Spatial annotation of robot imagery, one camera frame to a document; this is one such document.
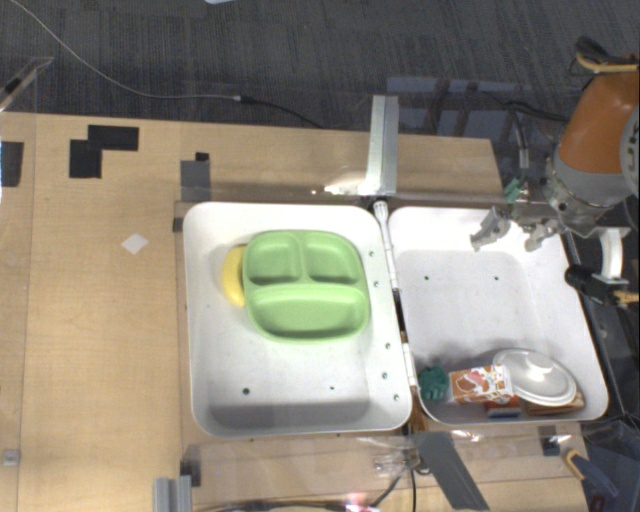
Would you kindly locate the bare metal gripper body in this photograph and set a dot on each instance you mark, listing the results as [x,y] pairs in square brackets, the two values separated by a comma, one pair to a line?
[575,212]

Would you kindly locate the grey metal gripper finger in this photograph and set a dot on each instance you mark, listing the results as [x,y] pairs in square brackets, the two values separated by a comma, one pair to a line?
[490,229]
[539,236]

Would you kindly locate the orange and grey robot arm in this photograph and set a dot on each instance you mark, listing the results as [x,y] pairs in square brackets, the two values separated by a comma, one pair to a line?
[595,130]

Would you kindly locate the white plastic tray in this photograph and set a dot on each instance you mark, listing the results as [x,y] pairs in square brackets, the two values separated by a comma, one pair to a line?
[475,310]
[280,380]

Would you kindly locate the orange and white carton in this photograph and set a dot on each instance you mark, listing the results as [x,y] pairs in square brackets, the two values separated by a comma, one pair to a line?
[475,387]

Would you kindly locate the green broccoli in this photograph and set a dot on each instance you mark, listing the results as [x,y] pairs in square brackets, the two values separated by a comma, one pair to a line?
[433,383]

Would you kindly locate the brown bread slice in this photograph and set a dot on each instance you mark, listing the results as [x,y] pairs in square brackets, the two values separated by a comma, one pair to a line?
[555,409]

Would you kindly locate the green divided plate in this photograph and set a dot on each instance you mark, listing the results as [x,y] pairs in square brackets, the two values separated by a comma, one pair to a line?
[305,295]

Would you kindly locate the yellow banana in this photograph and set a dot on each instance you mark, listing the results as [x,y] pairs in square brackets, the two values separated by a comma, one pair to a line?
[231,280]

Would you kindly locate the black cylinder on white bracket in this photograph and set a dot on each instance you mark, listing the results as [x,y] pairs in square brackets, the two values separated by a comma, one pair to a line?
[582,279]

